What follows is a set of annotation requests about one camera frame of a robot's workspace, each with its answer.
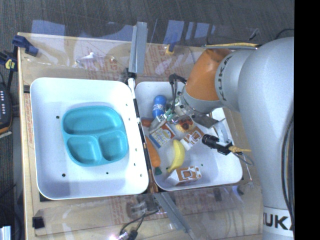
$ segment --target yellow banana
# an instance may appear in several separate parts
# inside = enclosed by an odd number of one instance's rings
[[[179,140],[173,140],[174,148],[174,159],[171,166],[166,170],[168,173],[171,173],[174,169],[177,169],[182,166],[185,160],[185,147]]]

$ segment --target white plastic tub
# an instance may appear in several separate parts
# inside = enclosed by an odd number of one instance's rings
[[[38,78],[30,87],[37,185],[48,199],[76,199],[144,192],[149,183],[130,88],[119,81]],[[81,166],[67,153],[61,120],[70,109],[108,106],[122,118],[128,152],[119,161]]]
[[[179,83],[178,88],[179,91],[181,91],[183,84]],[[168,82],[141,82],[136,86],[135,95],[141,118],[152,118],[154,98],[157,95],[163,95],[167,98],[167,100],[172,100],[171,86]],[[222,120],[225,117],[222,108],[216,109],[213,112],[213,115],[217,120]],[[231,139],[226,120],[224,120],[223,123],[227,128],[229,132],[229,138]],[[204,132],[204,134],[217,136],[213,128],[207,129],[201,125],[198,125],[198,127]],[[149,135],[148,128],[144,127],[143,131],[144,135]],[[183,133],[180,133],[179,135],[177,134],[173,139],[179,140],[181,138],[183,138]],[[162,174],[156,175],[155,168],[152,168],[152,171],[156,184],[163,190],[175,191],[225,184],[236,184],[241,180],[243,171],[240,161],[235,155],[223,155],[214,151],[213,149],[210,149],[200,141],[189,151],[186,151],[182,167],[198,166],[202,178],[197,181],[179,186],[173,186],[167,183],[166,179],[169,174],[167,173],[166,168],[171,165],[174,158],[173,139],[161,148],[157,148],[154,145],[161,159],[160,169]]]

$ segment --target carrot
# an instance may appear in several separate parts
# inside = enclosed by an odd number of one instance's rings
[[[152,145],[151,141],[148,139],[148,137],[145,137],[146,147],[149,152],[151,165],[155,168],[155,174],[160,175],[162,174],[161,169],[159,168],[161,164],[161,159],[159,157],[159,154],[157,150],[155,149],[154,145]]]

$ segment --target green object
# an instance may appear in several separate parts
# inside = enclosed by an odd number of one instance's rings
[[[159,167],[156,167],[155,168],[155,175],[160,175],[160,174],[162,174],[161,169]]]

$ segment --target black device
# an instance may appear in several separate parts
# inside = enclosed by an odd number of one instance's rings
[[[0,134],[6,132],[12,123],[12,105],[10,94],[3,83],[0,83]]]

